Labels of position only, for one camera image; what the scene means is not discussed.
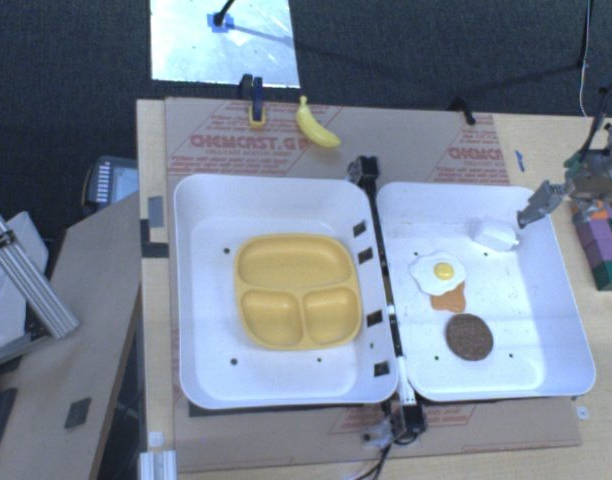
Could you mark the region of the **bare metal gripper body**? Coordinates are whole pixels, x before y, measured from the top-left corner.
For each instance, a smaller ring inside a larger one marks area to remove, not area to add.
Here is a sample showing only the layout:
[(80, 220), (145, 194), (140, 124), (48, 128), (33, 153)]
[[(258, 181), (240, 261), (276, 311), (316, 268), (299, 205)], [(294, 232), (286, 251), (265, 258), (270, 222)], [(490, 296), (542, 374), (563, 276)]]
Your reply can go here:
[(579, 159), (573, 175), (572, 197), (612, 202), (612, 149), (591, 149)]

